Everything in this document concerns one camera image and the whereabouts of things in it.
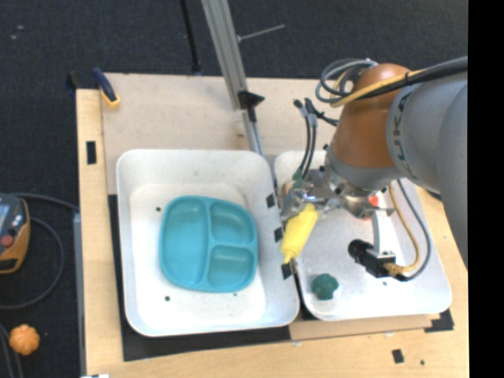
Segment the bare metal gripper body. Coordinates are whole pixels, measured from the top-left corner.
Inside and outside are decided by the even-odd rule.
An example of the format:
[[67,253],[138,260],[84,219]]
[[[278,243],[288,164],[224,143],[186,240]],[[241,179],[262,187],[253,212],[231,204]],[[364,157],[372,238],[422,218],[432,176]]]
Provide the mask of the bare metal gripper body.
[[311,169],[302,180],[302,197],[313,204],[324,198],[337,198],[338,209],[344,209],[359,219],[370,218],[378,211],[387,216],[395,212],[394,206],[380,205],[377,190],[355,187],[336,174],[332,169]]

